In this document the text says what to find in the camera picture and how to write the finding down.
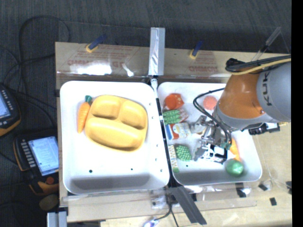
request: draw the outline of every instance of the yellow plastic food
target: yellow plastic food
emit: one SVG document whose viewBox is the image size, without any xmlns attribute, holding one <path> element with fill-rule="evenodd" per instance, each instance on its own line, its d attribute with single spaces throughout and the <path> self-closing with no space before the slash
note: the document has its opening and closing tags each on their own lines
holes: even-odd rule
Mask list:
<svg viewBox="0 0 303 227">
<path fill-rule="evenodd" d="M 147 125 L 147 112 L 142 105 L 126 98 L 102 95 L 90 107 L 85 134 L 103 147 L 134 151 L 144 143 Z"/>
</svg>

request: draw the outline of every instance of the screen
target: screen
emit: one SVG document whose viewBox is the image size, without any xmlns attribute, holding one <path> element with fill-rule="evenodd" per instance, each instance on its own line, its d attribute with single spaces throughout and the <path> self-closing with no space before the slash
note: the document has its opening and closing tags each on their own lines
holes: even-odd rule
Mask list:
<svg viewBox="0 0 303 227">
<path fill-rule="evenodd" d="M 0 94 L 0 119 L 10 116 L 10 112 L 9 109 L 4 101 L 4 98 L 2 97 L 2 95 Z"/>
<path fill-rule="evenodd" d="M 54 173 L 59 168 L 58 143 L 55 136 L 28 142 L 42 176 Z"/>
</svg>

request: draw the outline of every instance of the black cable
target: black cable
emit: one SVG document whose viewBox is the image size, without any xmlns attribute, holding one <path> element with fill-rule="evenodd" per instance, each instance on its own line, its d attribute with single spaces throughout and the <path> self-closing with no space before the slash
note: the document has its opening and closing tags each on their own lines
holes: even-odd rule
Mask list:
<svg viewBox="0 0 303 227">
<path fill-rule="evenodd" d="M 156 218 L 155 220 L 160 220 L 160 219 L 166 218 L 168 215 L 171 214 L 171 212 L 172 212 L 172 205 L 170 204 L 169 205 L 169 211 L 165 215 L 163 215 L 162 217 Z"/>
<path fill-rule="evenodd" d="M 217 119 L 215 119 L 212 115 L 210 115 L 198 102 L 197 100 L 207 94 L 210 94 L 210 93 L 214 93 L 214 92 L 218 92 L 218 91 L 222 91 L 224 90 L 224 88 L 220 88 L 220 89 L 216 89 L 216 90 L 212 90 L 212 91 L 208 91 L 206 93 L 203 93 L 203 94 L 200 94 L 198 95 L 197 97 L 195 97 L 194 101 L 193 101 L 193 104 L 195 106 L 195 108 L 197 110 L 199 110 L 200 112 L 202 112 L 203 114 L 205 114 L 207 117 L 209 117 L 210 119 L 212 119 L 224 132 L 225 134 L 225 140 L 226 142 L 228 143 L 232 143 L 232 135 L 230 132 L 228 132 L 228 130 L 226 129 L 226 127 L 221 123 L 219 122 Z"/>
<path fill-rule="evenodd" d="M 282 64 L 278 64 L 278 65 L 274 65 L 274 66 L 269 66 L 269 67 L 263 68 L 263 70 L 261 70 L 261 71 L 250 72 L 250 74 L 260 74 L 260 73 L 262 73 L 264 71 L 274 70 L 274 69 L 276 69 L 276 68 L 278 68 L 280 66 L 282 66 Z"/>
<path fill-rule="evenodd" d="M 4 159 L 6 159 L 7 161 L 9 161 L 10 163 L 12 163 L 13 165 L 18 166 L 18 164 L 16 162 L 14 162 L 13 160 L 9 159 L 6 155 L 4 155 L 1 151 L 0 151 L 0 156 L 3 157 Z"/>
<path fill-rule="evenodd" d="M 178 222 L 177 222 L 176 217 L 175 217 L 175 214 L 174 214 L 174 212 L 172 210 L 171 210 L 171 214 L 172 214 L 172 216 L 173 216 L 173 218 L 175 220 L 176 226 L 179 227 Z"/>
<path fill-rule="evenodd" d="M 11 171 L 11 176 L 10 176 L 10 183 L 9 183 L 10 202 L 13 202 L 13 195 L 12 195 L 12 184 L 13 184 L 13 183 L 12 183 L 12 179 L 13 179 L 13 173 L 14 173 L 14 171 L 13 171 L 13 169 L 12 169 L 12 171 Z M 17 217 L 16 217 L 14 205 L 11 205 L 10 207 L 11 207 L 11 210 L 12 210 L 12 213 L 13 213 L 13 215 L 14 215 L 14 218 L 15 218 L 16 222 L 20 225 L 20 227 L 22 227 L 23 225 L 20 223 L 19 219 L 17 219 Z"/>
<path fill-rule="evenodd" d="M 0 204 L 0 209 L 4 209 L 10 206 L 22 206 L 22 207 L 27 207 L 24 203 L 19 202 L 19 201 L 10 201 L 10 202 L 4 202 Z"/>
<path fill-rule="evenodd" d="M 49 18 L 49 19 L 53 19 L 55 21 L 58 21 L 59 23 L 61 23 L 67 30 L 68 32 L 68 36 L 67 36 L 67 42 L 69 42 L 70 40 L 70 30 L 68 28 L 68 26 L 59 18 L 57 17 L 54 17 L 54 16 L 49 16 L 49 15 L 39 15 L 39 16 L 34 16 L 34 17 L 31 17 L 29 18 L 28 20 L 26 20 L 20 30 L 19 30 L 19 34 L 18 34 L 18 47 L 19 47 L 19 60 L 20 62 L 29 62 L 29 61 L 32 61 L 32 62 L 37 62 L 37 61 L 40 61 L 40 60 L 45 60 L 47 58 L 51 58 L 51 57 L 54 57 L 55 56 L 55 53 L 52 53 L 52 54 L 49 54 L 49 55 L 46 55 L 46 56 L 42 56 L 42 57 L 38 57 L 38 58 L 33 58 L 33 59 L 29 59 L 29 60 L 24 60 L 23 59 L 23 51 L 22 51 L 22 33 L 25 29 L 25 27 L 32 21 L 35 21 L 35 20 L 38 20 L 38 19 L 42 19 L 42 18 Z M 20 67 L 20 76 L 21 78 L 23 78 L 23 72 L 22 72 L 22 68 Z"/>
<path fill-rule="evenodd" d="M 13 60 L 15 61 L 14 66 L 12 66 L 12 67 L 9 69 L 9 72 L 11 72 L 15 67 L 19 66 L 19 62 L 18 62 L 16 56 L 15 56 L 10 50 L 4 48 L 3 46 L 0 46 L 0 49 L 3 50 L 3 51 L 5 51 L 5 52 L 7 52 L 7 53 L 10 55 L 10 57 L 12 57 Z M 3 83 L 4 83 L 4 81 L 5 81 L 5 79 L 6 79 L 7 76 L 8 76 L 8 73 L 4 76 Z M 21 79 L 22 79 L 22 78 L 19 77 L 19 80 L 18 80 L 18 81 L 19 81 L 18 87 L 19 87 L 19 84 L 20 84 L 20 82 L 21 82 Z"/>
<path fill-rule="evenodd" d="M 40 107 L 40 106 L 38 106 L 38 105 L 36 105 L 36 104 L 26 100 L 26 99 L 23 99 L 23 98 L 20 98 L 20 99 L 27 102 L 28 104 L 38 108 L 41 112 L 43 112 L 47 116 L 47 119 L 49 120 L 52 127 L 54 127 L 54 128 L 56 127 L 56 123 L 53 121 L 52 117 L 49 115 L 49 113 L 46 110 L 44 110 L 42 107 Z"/>
<path fill-rule="evenodd" d="M 27 60 L 24 60 L 24 61 L 20 61 L 20 62 L 17 62 L 16 64 L 14 64 L 5 74 L 4 76 L 4 79 L 3 79 L 3 83 L 5 82 L 6 78 L 8 77 L 8 75 L 10 74 L 10 72 L 15 69 L 16 67 L 19 66 L 19 71 L 21 71 L 21 66 L 26 66 L 27 63 L 31 62 L 31 63 L 35 63 L 35 62 L 39 62 L 39 61 L 43 61 L 45 59 L 48 59 L 48 58 L 52 58 L 54 57 L 54 53 L 53 54 L 50 54 L 50 55 L 46 55 L 46 56 L 42 56 L 42 57 L 37 57 L 37 58 L 32 58 L 32 59 L 27 59 Z"/>
<path fill-rule="evenodd" d="M 289 59 L 291 57 L 292 57 L 291 55 L 283 55 L 283 56 L 276 56 L 276 57 L 266 58 L 257 61 L 250 61 L 250 62 L 242 62 L 231 58 L 226 62 L 225 69 L 229 72 L 240 72 L 240 69 L 243 68 L 260 66 L 265 63 L 271 63 L 274 61 Z"/>
<path fill-rule="evenodd" d="M 0 188 L 20 186 L 20 185 L 25 185 L 25 184 L 27 184 L 27 183 L 26 182 L 12 183 L 12 184 L 0 185 Z"/>
<path fill-rule="evenodd" d="M 41 104 L 43 104 L 43 105 L 45 105 L 47 107 L 50 107 L 51 109 L 57 110 L 57 107 L 51 106 L 51 105 L 43 102 L 42 100 L 40 100 L 40 99 L 38 99 L 36 97 L 33 97 L 33 96 L 29 95 L 29 94 L 25 94 L 25 93 L 22 93 L 22 92 L 18 92 L 17 90 L 12 89 L 12 88 L 7 87 L 7 86 L 6 86 L 6 88 L 8 88 L 11 92 L 13 91 L 12 94 L 14 94 L 15 96 L 23 95 L 23 96 L 29 97 L 30 99 L 33 99 L 33 100 L 37 101 L 38 103 L 41 103 Z"/>
</svg>

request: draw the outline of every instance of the kuka logo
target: kuka logo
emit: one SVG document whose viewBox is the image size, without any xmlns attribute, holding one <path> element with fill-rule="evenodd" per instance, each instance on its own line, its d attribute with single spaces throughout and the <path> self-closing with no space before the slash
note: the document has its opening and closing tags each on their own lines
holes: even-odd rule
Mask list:
<svg viewBox="0 0 303 227">
<path fill-rule="evenodd" d="M 266 101 L 266 104 L 267 106 L 272 106 L 272 104 L 270 103 L 270 100 L 269 100 L 269 95 L 268 95 L 268 90 L 267 90 L 267 83 L 268 83 L 268 76 L 269 76 L 269 73 L 270 72 L 266 72 L 264 73 L 264 79 L 263 79 L 263 97 L 264 97 L 264 100 Z"/>
</svg>

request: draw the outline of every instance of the metal bracket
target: metal bracket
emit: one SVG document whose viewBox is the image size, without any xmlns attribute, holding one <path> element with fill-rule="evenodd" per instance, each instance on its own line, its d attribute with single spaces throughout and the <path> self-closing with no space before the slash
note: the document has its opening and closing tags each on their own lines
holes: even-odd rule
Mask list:
<svg viewBox="0 0 303 227">
<path fill-rule="evenodd" d="M 200 210 L 196 206 L 194 200 L 190 197 L 184 186 L 169 188 L 170 192 L 179 202 L 183 211 L 187 215 L 190 223 L 199 223 L 200 225 L 207 225 L 206 220 L 202 216 Z"/>
<path fill-rule="evenodd" d="M 66 211 L 60 211 L 58 213 L 47 213 L 47 227 L 67 227 L 67 213 Z"/>
<path fill-rule="evenodd" d="M 151 28 L 148 75 L 164 74 L 165 28 Z"/>
</svg>

